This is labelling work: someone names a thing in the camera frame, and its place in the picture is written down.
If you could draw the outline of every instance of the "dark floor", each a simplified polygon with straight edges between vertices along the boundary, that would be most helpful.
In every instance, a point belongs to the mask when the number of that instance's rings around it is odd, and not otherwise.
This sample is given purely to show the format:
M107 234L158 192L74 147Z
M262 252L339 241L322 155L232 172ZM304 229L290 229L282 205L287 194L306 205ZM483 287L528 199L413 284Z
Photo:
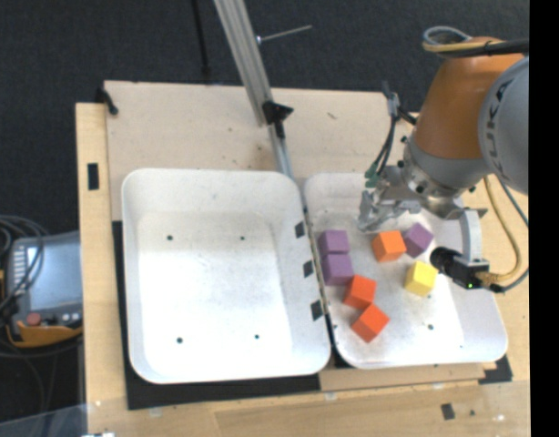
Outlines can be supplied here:
M529 37L530 0L245 0L276 87L381 90L418 111L440 59L422 33L450 25L473 36ZM52 233L77 229L74 107L104 80L239 84L212 0L198 0L205 78L190 0L0 0L0 213ZM32 360L50 409L77 404L77 355ZM0 422L39 410L26 361L0 359Z

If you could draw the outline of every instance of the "foam block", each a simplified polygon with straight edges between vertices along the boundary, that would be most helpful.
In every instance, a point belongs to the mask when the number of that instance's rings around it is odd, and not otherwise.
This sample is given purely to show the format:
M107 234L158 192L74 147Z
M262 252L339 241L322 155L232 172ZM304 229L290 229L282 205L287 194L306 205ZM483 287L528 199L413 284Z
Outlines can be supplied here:
M362 312L351 325L352 330L367 343L382 332L389 323L389 316L374 304Z
M377 282L356 274L349 282L342 302L357 310L365 310L374 302Z
M328 254L346 254L350 249L349 237L343 229L327 229L318 238L318 251L321 257Z
M403 236L397 229L382 231L372 239L372 252L374 252L374 256L379 262L396 260L406 250Z
M354 277L348 254L328 254L320 265L326 285L346 285Z
M434 266L416 260L407 270L403 286L411 293L425 296L433 290L437 274L438 270Z
M407 247L407 254L412 258L416 258L425 252L433 241L433 234L419 222L413 224L402 235Z

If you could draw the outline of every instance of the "purple cube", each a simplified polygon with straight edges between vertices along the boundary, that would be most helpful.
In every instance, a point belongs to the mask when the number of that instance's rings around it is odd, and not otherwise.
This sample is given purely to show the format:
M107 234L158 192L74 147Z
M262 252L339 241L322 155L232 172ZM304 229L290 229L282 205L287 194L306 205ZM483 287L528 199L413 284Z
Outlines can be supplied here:
M318 238L321 258L329 254L346 254L350 249L349 237L343 229L327 229Z
M405 246L407 247L407 254L413 258L425 252L433 241L433 234L421 223L413 224L413 226L404 231L402 235Z
M346 285L354 277L348 254L328 254L321 262L326 285Z

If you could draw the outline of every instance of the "metal pole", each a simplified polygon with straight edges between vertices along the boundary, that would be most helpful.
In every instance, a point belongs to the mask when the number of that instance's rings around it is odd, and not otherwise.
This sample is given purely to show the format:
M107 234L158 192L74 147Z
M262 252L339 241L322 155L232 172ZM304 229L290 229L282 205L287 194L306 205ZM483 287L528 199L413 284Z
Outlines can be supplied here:
M263 109L265 103L273 102L273 96L245 2L213 1L255 117L261 126L268 127L277 168L281 173L293 178L285 138L278 135L277 129L266 119Z

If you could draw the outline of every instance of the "white tray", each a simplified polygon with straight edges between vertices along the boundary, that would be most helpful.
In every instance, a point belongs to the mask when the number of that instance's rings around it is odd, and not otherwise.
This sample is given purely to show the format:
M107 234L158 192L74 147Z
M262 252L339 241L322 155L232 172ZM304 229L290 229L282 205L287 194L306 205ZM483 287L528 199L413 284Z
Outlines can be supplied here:
M330 357L297 185L139 169L122 187L129 356L154 383L312 374Z
M326 173L310 178L304 186L314 241L326 229L347 230L355 273L377 280L375 303L391 320L370 343L351 324L360 315L344 305L343 287L325 287L336 348L350 365L361 369L437 363L490 362L506 352L507 336L493 294L465 290L438 274L427 297L403 287L407 269L415 260L429 263L438 246L462 249L457 220L440 220L427 210L386 221L380 230L404 231L421 222L434 235L428 250L417 259L403 254L393 262L378 263L371 250L375 233L358 230L361 174Z

